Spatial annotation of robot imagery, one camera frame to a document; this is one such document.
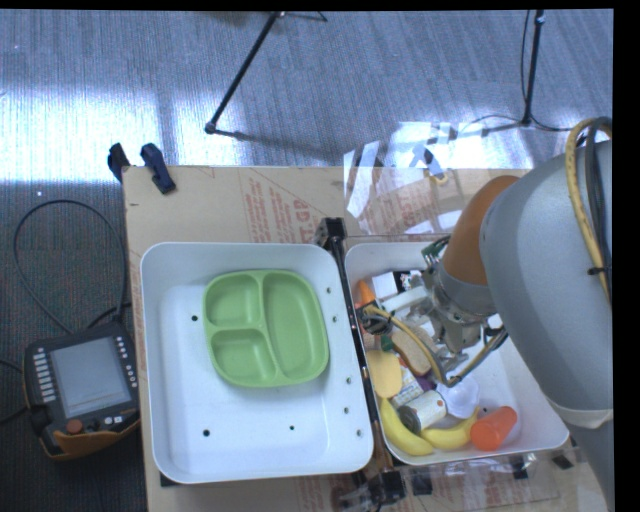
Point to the black tripod stand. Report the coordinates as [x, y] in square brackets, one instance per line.
[531, 70]
[240, 80]

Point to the yellow round biscuit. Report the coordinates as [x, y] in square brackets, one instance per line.
[384, 374]

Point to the white plastic tray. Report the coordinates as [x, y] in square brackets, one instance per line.
[250, 430]
[505, 370]

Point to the thin black and white rod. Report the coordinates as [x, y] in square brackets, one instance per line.
[356, 340]

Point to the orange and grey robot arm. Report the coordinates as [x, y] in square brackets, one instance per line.
[540, 280]

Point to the white can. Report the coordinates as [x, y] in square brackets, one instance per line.
[427, 409]

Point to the brown bread slice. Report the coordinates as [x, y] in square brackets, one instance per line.
[411, 352]

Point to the white box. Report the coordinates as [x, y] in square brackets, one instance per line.
[384, 286]

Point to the white carton with print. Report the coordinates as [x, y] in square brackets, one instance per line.
[407, 390]

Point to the orange plastic bottle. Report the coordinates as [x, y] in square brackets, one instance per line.
[492, 427]

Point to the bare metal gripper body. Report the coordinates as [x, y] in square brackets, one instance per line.
[460, 330]

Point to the brown cardboard board red print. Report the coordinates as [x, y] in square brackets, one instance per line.
[210, 210]

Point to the orange carrot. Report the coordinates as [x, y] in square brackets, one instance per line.
[366, 292]

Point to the yellow banana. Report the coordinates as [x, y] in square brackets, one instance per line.
[450, 437]
[400, 432]

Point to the green divided plate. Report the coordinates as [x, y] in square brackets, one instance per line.
[265, 325]

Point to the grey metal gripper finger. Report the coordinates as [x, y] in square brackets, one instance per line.
[459, 361]
[442, 365]

